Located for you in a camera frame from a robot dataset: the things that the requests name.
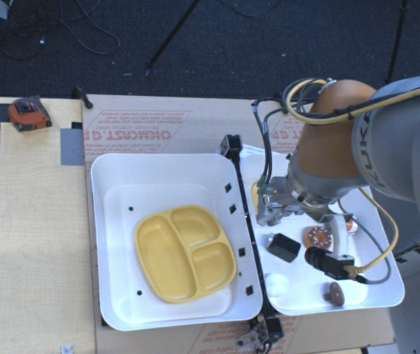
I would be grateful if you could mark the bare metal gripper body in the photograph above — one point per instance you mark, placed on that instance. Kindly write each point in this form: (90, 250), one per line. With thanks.
(287, 194)

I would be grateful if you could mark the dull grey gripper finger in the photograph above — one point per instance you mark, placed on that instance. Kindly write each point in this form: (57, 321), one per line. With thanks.
(277, 214)
(262, 218)

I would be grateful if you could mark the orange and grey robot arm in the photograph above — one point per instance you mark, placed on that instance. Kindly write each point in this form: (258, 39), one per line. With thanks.
(328, 135)

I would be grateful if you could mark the yellow banana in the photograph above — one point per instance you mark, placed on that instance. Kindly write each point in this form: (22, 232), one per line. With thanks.
(255, 195)

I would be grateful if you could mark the thin black and white rod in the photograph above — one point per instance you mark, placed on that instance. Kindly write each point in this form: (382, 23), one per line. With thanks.
(254, 249)

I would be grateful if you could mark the black box with silver cap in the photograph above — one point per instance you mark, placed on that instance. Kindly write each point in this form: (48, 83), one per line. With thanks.
(285, 248)

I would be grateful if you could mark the brown doughnut with white icing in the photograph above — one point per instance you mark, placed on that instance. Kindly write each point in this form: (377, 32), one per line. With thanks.
(315, 239)

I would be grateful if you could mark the white round ball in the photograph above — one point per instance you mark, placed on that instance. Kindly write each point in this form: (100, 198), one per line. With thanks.
(278, 284)

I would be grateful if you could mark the orange and white can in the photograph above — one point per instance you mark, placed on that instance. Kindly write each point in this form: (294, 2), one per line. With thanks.
(353, 227)

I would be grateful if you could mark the white plastic tray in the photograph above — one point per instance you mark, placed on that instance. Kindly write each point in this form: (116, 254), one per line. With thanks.
(306, 301)
(121, 256)

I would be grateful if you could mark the brown round toy mushroom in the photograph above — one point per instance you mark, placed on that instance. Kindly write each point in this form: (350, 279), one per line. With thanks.
(336, 293)

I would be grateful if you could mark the yellow divided plate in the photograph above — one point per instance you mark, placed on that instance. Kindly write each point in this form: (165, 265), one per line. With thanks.
(166, 249)

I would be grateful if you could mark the brown cardboard board red print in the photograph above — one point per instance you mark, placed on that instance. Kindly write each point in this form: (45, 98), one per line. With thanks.
(166, 131)

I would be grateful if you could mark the orange and black tape measure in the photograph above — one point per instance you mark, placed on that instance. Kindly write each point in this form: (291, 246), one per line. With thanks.
(27, 114)

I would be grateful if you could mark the black cylinder on white bracket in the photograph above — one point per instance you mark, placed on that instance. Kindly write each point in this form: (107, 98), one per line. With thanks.
(328, 262)

